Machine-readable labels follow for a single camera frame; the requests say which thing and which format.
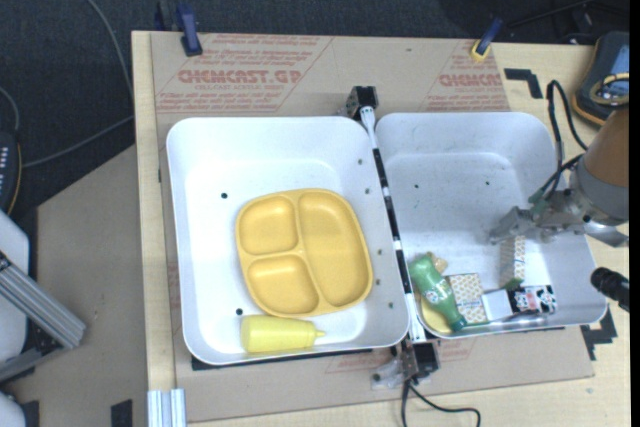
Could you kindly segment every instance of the black electronic device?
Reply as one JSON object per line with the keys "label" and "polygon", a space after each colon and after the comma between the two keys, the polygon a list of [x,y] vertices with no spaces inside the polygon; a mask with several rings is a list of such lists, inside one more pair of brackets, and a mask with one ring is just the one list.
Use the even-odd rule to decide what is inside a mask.
{"label": "black electronic device", "polygon": [[614,109],[628,101],[629,33],[608,32],[596,42],[587,73],[571,103],[582,117],[603,125]]}
{"label": "black electronic device", "polygon": [[20,146],[14,135],[0,131],[0,210],[13,208],[20,185]]}

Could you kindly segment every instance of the blue clamp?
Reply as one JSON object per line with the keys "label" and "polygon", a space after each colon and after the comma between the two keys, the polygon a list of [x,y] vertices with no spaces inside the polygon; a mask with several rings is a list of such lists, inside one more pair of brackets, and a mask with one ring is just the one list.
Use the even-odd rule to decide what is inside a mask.
{"label": "blue clamp", "polygon": [[176,8],[176,24],[178,29],[184,31],[184,36],[180,39],[185,54],[192,55],[202,54],[202,46],[198,40],[196,31],[196,15],[191,6],[185,2],[180,2]]}
{"label": "blue clamp", "polygon": [[493,38],[496,37],[500,29],[502,29],[503,21],[501,18],[494,18],[491,22],[491,26],[484,33],[482,38],[476,41],[471,47],[471,57],[477,62],[482,62],[485,60],[487,55],[489,55],[489,46],[493,41]]}

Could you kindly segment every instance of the yellow squeeze bottle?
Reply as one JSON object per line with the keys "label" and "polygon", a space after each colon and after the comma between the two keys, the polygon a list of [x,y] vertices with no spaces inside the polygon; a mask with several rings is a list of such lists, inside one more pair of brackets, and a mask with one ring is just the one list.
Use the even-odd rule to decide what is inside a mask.
{"label": "yellow squeeze bottle", "polygon": [[308,320],[269,315],[248,315],[242,319],[240,327],[240,340],[247,352],[305,349],[324,334]]}

